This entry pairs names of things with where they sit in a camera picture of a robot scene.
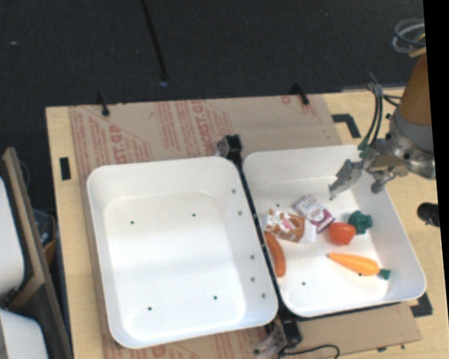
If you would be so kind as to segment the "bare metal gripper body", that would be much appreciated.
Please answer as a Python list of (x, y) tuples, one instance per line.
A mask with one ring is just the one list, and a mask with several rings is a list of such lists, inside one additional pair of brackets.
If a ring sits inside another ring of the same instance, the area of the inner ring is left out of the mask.
[(393, 134), (376, 139), (361, 151), (364, 169), (376, 183), (392, 181), (408, 174), (432, 179), (435, 176), (434, 157), (407, 138)]

